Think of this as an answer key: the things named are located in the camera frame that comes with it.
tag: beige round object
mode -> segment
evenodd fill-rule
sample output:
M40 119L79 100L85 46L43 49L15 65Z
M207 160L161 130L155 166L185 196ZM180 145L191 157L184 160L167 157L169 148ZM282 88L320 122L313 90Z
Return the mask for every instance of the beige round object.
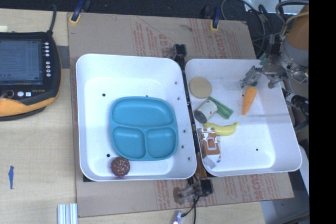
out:
M193 96L197 98L207 98L212 92L211 84L204 78L193 78L189 83L189 89Z

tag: can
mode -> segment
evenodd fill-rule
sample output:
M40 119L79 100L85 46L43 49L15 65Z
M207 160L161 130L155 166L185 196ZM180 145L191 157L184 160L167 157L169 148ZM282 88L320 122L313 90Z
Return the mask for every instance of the can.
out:
M200 123L206 123L217 110L217 105L207 99L194 111L194 116Z

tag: orange carrot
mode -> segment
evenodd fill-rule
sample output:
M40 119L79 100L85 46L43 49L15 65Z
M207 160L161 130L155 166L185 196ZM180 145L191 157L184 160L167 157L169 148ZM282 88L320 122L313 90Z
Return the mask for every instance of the orange carrot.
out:
M246 115L247 111L250 109L256 96L257 96L256 87L250 86L246 89L244 100L243 100L243 115Z

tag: yellow banana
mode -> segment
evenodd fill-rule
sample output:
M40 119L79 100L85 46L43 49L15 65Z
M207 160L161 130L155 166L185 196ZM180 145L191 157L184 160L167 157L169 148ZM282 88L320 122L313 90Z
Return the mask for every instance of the yellow banana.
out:
M236 127L239 125L239 122L235 122L231 125L219 126L213 123L206 122L203 124L206 128L214 128L215 133L219 136L229 136L232 135L236 131Z

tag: blue marker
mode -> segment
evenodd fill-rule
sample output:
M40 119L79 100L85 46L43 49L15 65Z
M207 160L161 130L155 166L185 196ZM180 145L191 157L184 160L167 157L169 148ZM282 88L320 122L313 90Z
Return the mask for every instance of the blue marker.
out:
M9 176L9 182L10 182L10 188L13 189L13 179L14 179L14 167L11 165L9 172L8 172L8 176Z

